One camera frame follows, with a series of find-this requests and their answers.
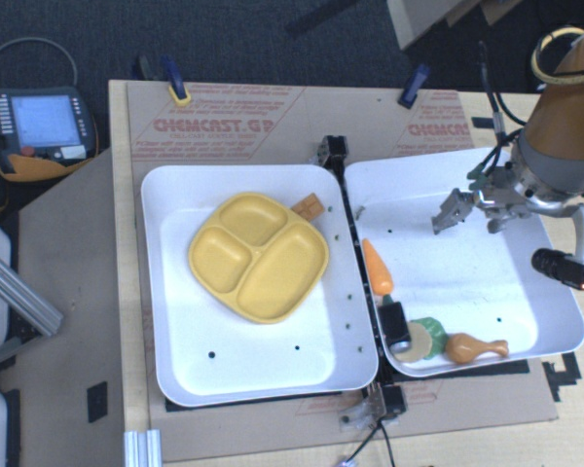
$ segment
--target blue clamp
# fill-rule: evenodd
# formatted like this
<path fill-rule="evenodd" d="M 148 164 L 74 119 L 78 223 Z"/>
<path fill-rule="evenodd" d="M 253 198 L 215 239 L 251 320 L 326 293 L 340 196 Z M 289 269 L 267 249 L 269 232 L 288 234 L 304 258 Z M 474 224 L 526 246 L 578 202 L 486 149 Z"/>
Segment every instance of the blue clamp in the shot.
<path fill-rule="evenodd" d="M 182 80 L 182 75 L 179 73 L 177 64 L 170 55 L 166 54 L 161 57 L 161 63 L 166 73 L 166 79 L 170 82 L 168 91 L 173 97 L 173 100 L 178 106 L 188 105 L 191 101 L 191 95 L 184 87 L 184 81 Z"/>
<path fill-rule="evenodd" d="M 401 106 L 406 107 L 407 109 L 413 107 L 413 103 L 416 101 L 416 98 L 418 98 L 418 90 L 426 81 L 429 74 L 430 68 L 426 64 L 420 64 L 416 68 L 413 75 L 407 80 L 405 89 L 402 91 L 400 98 L 398 99 L 398 103 Z"/>

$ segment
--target cardboard surface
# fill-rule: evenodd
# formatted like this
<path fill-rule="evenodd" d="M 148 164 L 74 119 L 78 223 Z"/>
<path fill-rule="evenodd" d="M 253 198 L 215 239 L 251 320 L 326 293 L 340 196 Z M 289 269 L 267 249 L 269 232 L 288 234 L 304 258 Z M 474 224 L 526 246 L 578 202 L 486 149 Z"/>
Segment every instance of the cardboard surface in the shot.
<path fill-rule="evenodd" d="M 18 273 L 63 315 L 31 342 L 0 390 L 21 396 L 21 467 L 121 465 L 123 389 L 110 153 L 20 212 Z M 88 389 L 106 382 L 108 414 L 89 423 Z"/>
<path fill-rule="evenodd" d="M 188 84 L 178 108 L 164 83 L 127 84 L 143 335 L 150 424 L 162 432 L 164 461 L 357 441 L 339 412 L 360 391 L 168 412 L 155 377 L 151 300 L 138 189 L 162 164 L 312 162 L 325 135 L 347 137 L 347 162 L 466 149 L 467 120 L 454 91 L 421 90 L 412 110 L 399 90 Z M 540 362 L 530 372 L 402 384 L 408 411 L 390 435 L 550 420 L 557 417 Z"/>

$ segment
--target display screen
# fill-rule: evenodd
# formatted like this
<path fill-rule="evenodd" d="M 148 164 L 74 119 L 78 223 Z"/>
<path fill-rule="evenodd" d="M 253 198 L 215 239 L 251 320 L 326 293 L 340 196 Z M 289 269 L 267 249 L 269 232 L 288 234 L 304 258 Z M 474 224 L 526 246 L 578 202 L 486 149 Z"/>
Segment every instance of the display screen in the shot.
<path fill-rule="evenodd" d="M 20 146 L 61 147 L 80 144 L 68 95 L 12 97 Z"/>

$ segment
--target toy chicken leg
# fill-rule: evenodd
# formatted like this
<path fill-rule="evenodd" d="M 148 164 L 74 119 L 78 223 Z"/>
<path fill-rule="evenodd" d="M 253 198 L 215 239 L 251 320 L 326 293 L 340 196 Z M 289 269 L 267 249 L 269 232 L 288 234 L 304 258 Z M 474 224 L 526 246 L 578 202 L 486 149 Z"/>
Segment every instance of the toy chicken leg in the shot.
<path fill-rule="evenodd" d="M 488 351 L 508 356 L 508 341 L 484 342 L 468 334 L 454 334 L 446 342 L 445 348 L 446 356 L 459 364 L 469 363 Z"/>

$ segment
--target toy food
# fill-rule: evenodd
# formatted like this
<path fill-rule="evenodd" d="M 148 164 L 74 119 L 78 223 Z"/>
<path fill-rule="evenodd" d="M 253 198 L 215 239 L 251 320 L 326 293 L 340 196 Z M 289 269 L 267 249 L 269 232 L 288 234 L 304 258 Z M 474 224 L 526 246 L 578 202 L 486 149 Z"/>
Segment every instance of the toy food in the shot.
<path fill-rule="evenodd" d="M 324 206 L 314 193 L 309 194 L 306 198 L 291 206 L 290 209 L 309 222 L 324 213 Z"/>
<path fill-rule="evenodd" d="M 468 334 L 454 334 L 446 343 L 446 356 L 455 363 L 469 363 L 483 353 L 492 351 L 508 356 L 508 341 L 479 341 Z"/>
<path fill-rule="evenodd" d="M 412 321 L 421 324 L 432 337 L 432 348 L 430 352 L 424 356 L 424 360 L 430 360 L 438 354 L 443 353 L 446 347 L 446 343 L 448 342 L 448 334 L 446 334 L 444 326 L 441 325 L 441 322 L 430 316 Z"/>
<path fill-rule="evenodd" d="M 372 292 L 377 296 L 390 294 L 393 290 L 393 280 L 383 259 L 367 238 L 361 241 L 361 247 Z"/>
<path fill-rule="evenodd" d="M 411 336 L 411 346 L 405 351 L 392 353 L 393 357 L 403 363 L 414 363 L 430 353 L 432 348 L 432 337 L 423 325 L 417 322 L 407 322 L 409 335 Z"/>
<path fill-rule="evenodd" d="M 324 273 L 329 250 L 307 220 L 257 193 L 219 206 L 193 238 L 188 260 L 200 284 L 241 316 L 283 320 Z"/>

